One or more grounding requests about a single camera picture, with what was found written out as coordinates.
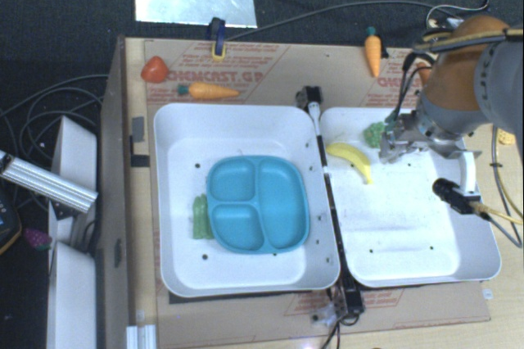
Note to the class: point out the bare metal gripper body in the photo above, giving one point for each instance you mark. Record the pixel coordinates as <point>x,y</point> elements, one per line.
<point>413,132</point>

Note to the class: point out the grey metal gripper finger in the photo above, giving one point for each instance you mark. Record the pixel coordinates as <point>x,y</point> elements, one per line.
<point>402,154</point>
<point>386,151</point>

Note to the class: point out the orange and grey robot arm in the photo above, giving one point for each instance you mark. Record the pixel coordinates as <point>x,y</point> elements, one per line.
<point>462,77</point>

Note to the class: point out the green broccoli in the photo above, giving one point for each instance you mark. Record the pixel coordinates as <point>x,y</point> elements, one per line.
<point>373,134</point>

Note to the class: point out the yellow banana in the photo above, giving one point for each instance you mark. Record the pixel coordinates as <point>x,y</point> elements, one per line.
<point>354,157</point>

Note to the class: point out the thin black and white rod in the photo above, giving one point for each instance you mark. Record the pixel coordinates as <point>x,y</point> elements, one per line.
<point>327,179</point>

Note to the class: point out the white plastic tray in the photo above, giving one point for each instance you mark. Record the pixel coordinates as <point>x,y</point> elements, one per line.
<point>184,257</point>
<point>409,224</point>

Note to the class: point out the orange carrot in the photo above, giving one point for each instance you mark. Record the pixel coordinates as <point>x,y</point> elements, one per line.
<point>373,52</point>
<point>210,91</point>

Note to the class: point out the yellow toy biscuit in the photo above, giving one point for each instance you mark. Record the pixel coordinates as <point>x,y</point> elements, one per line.
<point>506,139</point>

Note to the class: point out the blue divided plate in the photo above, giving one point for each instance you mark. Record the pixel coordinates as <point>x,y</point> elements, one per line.
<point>262,208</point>

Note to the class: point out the brown cardboard board red print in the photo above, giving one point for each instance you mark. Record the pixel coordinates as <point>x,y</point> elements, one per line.
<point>262,64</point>

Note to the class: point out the green toy asparagus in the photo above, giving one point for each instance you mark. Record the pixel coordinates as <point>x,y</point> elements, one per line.
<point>200,218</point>

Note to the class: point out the purple grapes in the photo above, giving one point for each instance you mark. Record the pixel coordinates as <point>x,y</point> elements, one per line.
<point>37,238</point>

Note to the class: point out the black cylinder on white bracket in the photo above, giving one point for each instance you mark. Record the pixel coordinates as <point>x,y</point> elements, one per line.
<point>450,191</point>

